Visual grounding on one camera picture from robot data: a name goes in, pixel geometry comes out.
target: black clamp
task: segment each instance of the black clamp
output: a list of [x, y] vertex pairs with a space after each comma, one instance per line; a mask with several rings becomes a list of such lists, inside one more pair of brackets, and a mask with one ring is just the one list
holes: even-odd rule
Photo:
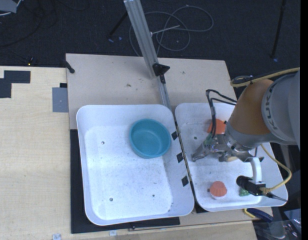
[[157, 77], [159, 76], [160, 82], [162, 84], [166, 84], [164, 74], [169, 69], [170, 69], [169, 66], [165, 66], [165, 65], [162, 65], [162, 64], [158, 64], [158, 63], [153, 64], [153, 70], [154, 70], [155, 76], [157, 76]]

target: black floor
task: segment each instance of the black floor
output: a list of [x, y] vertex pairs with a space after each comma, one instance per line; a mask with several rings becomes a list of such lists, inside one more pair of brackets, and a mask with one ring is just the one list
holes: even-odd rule
[[[222, 60], [231, 79], [300, 67], [301, 0], [140, 1], [151, 32], [183, 29], [154, 34], [159, 58]], [[123, 0], [23, 0], [0, 16], [0, 66], [62, 67], [66, 53], [138, 56], [125, 13]], [[238, 97], [243, 88], [234, 90]], [[288, 153], [299, 171], [300, 152]], [[282, 220], [301, 207], [300, 189], [278, 209]]]

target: aluminum extrusion bar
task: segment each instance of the aluminum extrusion bar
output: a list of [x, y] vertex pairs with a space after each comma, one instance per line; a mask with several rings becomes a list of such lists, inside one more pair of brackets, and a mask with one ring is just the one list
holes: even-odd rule
[[142, 52], [147, 68], [149, 69], [149, 75], [151, 78], [157, 78], [162, 104], [172, 110], [166, 85], [161, 82], [160, 76], [156, 76], [154, 73], [153, 65], [159, 64], [159, 60], [154, 48], [151, 32], [145, 19], [141, 1], [123, 1], [134, 29], [139, 48]]

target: blue plate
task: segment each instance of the blue plate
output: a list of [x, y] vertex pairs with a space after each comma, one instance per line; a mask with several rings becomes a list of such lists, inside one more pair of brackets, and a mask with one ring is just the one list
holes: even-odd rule
[[163, 156], [171, 146], [171, 135], [166, 127], [153, 119], [141, 119], [129, 129], [129, 142], [141, 158]]

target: white tray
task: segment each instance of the white tray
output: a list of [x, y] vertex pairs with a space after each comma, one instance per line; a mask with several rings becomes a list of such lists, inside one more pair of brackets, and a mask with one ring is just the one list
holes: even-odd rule
[[194, 208], [178, 137], [161, 157], [133, 152], [129, 129], [143, 118], [176, 132], [172, 112], [160, 104], [86, 105], [77, 112], [85, 213], [96, 225], [185, 216]]
[[[216, 118], [227, 121], [234, 106], [225, 103], [215, 103]], [[253, 176], [249, 162], [237, 159], [231, 162], [219, 162], [217, 156], [208, 155], [193, 162], [191, 155], [208, 136], [208, 128], [212, 122], [211, 109], [207, 103], [182, 103], [175, 109], [175, 118], [178, 124], [182, 145], [187, 159], [189, 173], [194, 188], [194, 195], [198, 204], [210, 212], [283, 206], [286, 202], [264, 196], [240, 196], [240, 187], [236, 184], [238, 176]], [[271, 145], [264, 146], [272, 156]], [[262, 181], [266, 187], [274, 187], [283, 181], [278, 165], [268, 157], [260, 147], [258, 157], [264, 157], [261, 164]], [[222, 181], [227, 188], [227, 194], [222, 199], [214, 199], [207, 191], [214, 181]], [[288, 192], [285, 185], [272, 192], [287, 200]]]

